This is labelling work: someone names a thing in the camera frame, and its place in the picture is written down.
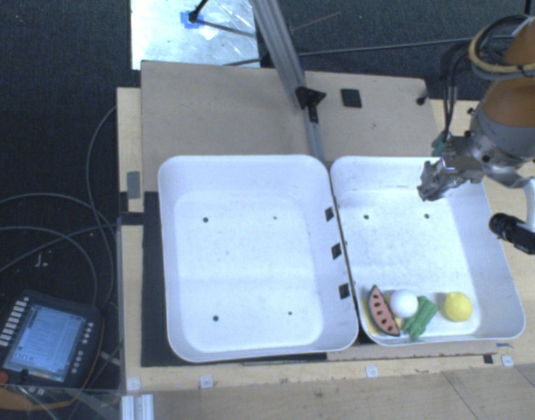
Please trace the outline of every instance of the white egg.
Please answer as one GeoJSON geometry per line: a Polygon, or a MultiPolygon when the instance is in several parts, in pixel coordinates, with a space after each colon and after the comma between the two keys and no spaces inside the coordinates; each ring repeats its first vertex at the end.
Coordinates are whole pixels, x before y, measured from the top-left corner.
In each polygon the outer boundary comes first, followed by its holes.
{"type": "Polygon", "coordinates": [[[390,297],[391,312],[399,318],[409,318],[418,307],[417,295],[410,290],[397,290],[390,297]]]}

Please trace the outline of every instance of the black floor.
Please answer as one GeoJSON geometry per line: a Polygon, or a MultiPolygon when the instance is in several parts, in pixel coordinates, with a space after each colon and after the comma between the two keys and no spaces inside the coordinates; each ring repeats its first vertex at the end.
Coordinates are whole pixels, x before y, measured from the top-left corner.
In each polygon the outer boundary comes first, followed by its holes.
{"type": "MultiPolygon", "coordinates": [[[[297,50],[303,53],[472,37],[497,18],[524,10],[524,0],[279,1],[297,50]]],[[[446,49],[426,46],[303,60],[309,70],[423,78],[431,96],[439,97],[439,62],[446,49]]],[[[0,0],[0,200],[57,193],[88,201],[86,161],[92,136],[115,105],[116,88],[138,86],[138,80],[130,69],[130,0],[0,0]]],[[[483,90],[484,84],[471,76],[460,81],[461,98],[479,99],[483,90]]],[[[119,208],[113,116],[94,142],[90,172],[95,203],[115,223],[119,208]]],[[[1,205],[0,227],[20,226],[70,234],[94,227],[95,219],[88,208],[55,196],[1,205]]],[[[0,231],[0,269],[54,238],[31,230],[0,231]]],[[[105,305],[108,320],[102,349],[110,353],[118,342],[116,297],[111,303],[104,299],[113,268],[98,231],[75,239],[99,276],[98,303],[105,305]]],[[[88,302],[94,293],[84,256],[66,241],[0,274],[0,309],[25,288],[78,302],[88,302]]],[[[112,389],[117,383],[114,365],[90,382],[97,389],[112,389]]]]}

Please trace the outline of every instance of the wooden table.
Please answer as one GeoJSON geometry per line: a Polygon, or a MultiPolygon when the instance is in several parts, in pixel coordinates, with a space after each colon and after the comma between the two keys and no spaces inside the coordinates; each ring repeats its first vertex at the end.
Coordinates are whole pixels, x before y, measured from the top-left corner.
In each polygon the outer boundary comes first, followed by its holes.
{"type": "MultiPolygon", "coordinates": [[[[144,210],[144,191],[156,190],[156,170],[170,156],[307,153],[301,114],[292,112],[272,70],[147,63],[142,76],[142,90],[117,92],[120,189],[130,190],[130,212],[144,210]],[[149,120],[163,123],[162,130],[153,131],[161,135],[153,134],[152,140],[143,132],[149,120]],[[166,138],[168,130],[176,135],[166,138]],[[128,173],[141,177],[139,194],[129,188],[128,173]]],[[[309,87],[327,92],[319,113],[329,163],[343,155],[428,155],[442,115],[439,101],[415,103],[425,91],[423,81],[337,73],[307,73],[306,78],[309,87]],[[344,108],[340,88],[359,88],[363,108],[344,108]]],[[[454,133],[468,127],[470,106],[475,104],[458,103],[454,133]]],[[[522,173],[535,175],[535,164],[522,173]]],[[[493,213],[525,217],[522,192],[487,179],[485,188],[493,213]]],[[[125,379],[131,393],[156,394],[158,418],[172,410],[180,418],[349,418],[361,406],[374,416],[401,413],[405,418],[417,412],[421,418],[428,407],[429,418],[481,418],[493,412],[485,409],[487,400],[495,412],[507,414],[516,398],[522,414],[513,417],[533,418],[526,413],[535,413],[535,256],[510,244],[504,245],[505,254],[527,323],[519,338],[502,344],[354,346],[330,353],[327,362],[307,364],[141,367],[142,240],[142,227],[122,227],[125,379]],[[492,364],[484,362],[485,354],[493,355],[492,364]],[[516,366],[504,368],[502,355],[516,366]],[[368,378],[374,366],[378,378],[368,378]],[[212,376],[215,389],[198,390],[202,376],[212,376]],[[263,403],[274,407],[263,410],[263,403]]]]}

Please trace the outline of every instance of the empty white tray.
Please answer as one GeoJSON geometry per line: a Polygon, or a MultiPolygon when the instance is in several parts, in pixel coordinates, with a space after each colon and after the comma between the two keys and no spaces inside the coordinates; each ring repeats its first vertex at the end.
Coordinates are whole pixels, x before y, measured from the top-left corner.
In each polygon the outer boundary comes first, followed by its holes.
{"type": "Polygon", "coordinates": [[[191,362],[341,350],[358,334],[329,176],[309,156],[158,173],[167,333],[191,362]]]}
{"type": "Polygon", "coordinates": [[[417,185],[426,160],[436,159],[342,157],[331,168],[363,329],[385,346],[518,336],[524,312],[501,243],[489,231],[482,185],[465,184],[423,202],[417,185]],[[365,298],[373,284],[384,294],[412,290],[439,306],[448,292],[463,292],[474,312],[456,323],[439,311],[419,340],[395,338],[367,321],[365,298]]]}

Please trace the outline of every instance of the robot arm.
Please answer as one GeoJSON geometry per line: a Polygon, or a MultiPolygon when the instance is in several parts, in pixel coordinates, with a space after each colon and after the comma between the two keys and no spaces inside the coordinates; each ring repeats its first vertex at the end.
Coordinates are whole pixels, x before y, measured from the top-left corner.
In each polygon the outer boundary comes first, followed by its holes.
{"type": "Polygon", "coordinates": [[[522,188],[528,203],[526,222],[499,214],[490,227],[519,249],[535,253],[535,179],[517,171],[535,159],[535,18],[520,25],[501,64],[485,62],[478,52],[491,32],[487,27],[475,36],[469,56],[474,72],[492,83],[465,135],[450,136],[446,129],[433,144],[442,152],[436,163],[425,163],[419,196],[437,200],[467,181],[481,182],[483,176],[507,188],[522,188]]]}

